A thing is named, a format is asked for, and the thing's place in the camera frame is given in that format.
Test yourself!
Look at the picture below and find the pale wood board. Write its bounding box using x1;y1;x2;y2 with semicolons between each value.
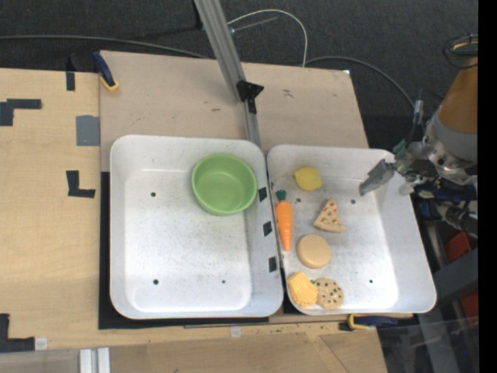
99;50;415;326

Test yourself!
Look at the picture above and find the yellow lemon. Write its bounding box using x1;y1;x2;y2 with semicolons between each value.
293;166;324;193

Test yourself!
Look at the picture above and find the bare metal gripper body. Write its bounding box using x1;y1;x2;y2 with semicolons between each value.
392;130;479;185

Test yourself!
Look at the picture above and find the yellow ridged chip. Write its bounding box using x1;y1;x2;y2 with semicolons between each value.
287;271;319;309

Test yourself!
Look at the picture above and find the white plastic tray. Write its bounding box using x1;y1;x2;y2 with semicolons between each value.
266;143;438;317
109;134;285;320

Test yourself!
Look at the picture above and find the chocolate chip biscuit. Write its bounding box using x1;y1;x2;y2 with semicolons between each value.
312;277;346;311

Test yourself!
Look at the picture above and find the green bowl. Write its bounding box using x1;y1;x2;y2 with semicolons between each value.
190;152;259;217

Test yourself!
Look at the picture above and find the black cylinder on white bracket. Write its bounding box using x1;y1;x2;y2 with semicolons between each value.
398;180;479;237

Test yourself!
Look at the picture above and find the beige round bread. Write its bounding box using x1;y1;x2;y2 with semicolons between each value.
295;233;332;270

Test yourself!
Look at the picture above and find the orange carrot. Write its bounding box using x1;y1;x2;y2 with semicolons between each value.
274;189;294;253

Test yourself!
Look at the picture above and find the pizza slice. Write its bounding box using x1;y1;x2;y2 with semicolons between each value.
312;197;346;234

